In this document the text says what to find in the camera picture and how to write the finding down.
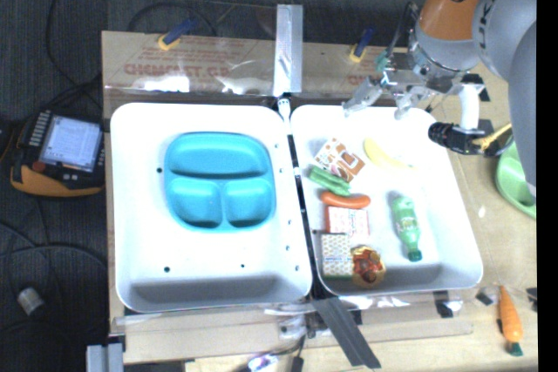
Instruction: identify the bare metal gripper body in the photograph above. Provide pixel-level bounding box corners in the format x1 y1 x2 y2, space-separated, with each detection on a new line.
381 43 465 101

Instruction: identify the orange and red snack bag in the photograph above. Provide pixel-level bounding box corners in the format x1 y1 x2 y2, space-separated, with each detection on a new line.
350 245 387 289

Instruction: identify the green plastic bottle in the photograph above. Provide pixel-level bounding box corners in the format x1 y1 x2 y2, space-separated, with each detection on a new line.
390 194 423 263

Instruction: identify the thin black and white rod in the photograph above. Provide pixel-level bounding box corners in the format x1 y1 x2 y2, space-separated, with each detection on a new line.
276 97 323 300

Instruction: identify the green and white packet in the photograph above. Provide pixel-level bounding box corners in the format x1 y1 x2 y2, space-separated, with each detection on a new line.
321 233 353 279

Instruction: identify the brown and white carton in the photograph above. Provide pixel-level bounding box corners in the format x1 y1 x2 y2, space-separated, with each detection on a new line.
313 138 366 183

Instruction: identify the orange sausage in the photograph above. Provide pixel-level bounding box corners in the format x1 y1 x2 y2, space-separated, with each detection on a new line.
320 190 371 210

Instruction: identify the brown cardboard board red print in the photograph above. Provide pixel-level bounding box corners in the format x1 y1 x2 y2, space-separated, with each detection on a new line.
100 30 538 365

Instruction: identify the orange carrot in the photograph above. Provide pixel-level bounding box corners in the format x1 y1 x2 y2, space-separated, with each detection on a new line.
498 285 524 357

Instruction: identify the blue divided plate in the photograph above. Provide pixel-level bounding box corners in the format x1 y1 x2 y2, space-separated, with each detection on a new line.
163 131 276 232

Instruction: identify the green divided plate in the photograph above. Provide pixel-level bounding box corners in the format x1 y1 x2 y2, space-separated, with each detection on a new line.
494 141 537 220

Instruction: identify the yellow banana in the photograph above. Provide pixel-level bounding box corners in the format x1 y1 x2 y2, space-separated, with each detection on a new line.
364 138 415 171

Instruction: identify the red and white packet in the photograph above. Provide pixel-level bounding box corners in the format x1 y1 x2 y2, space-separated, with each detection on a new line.
324 206 371 239

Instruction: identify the black cylinder on white bracket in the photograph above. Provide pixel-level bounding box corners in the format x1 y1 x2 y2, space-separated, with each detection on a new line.
427 82 487 156

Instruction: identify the white plastic tray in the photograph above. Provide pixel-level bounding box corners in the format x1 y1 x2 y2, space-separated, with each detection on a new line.
289 104 484 297
109 102 314 314

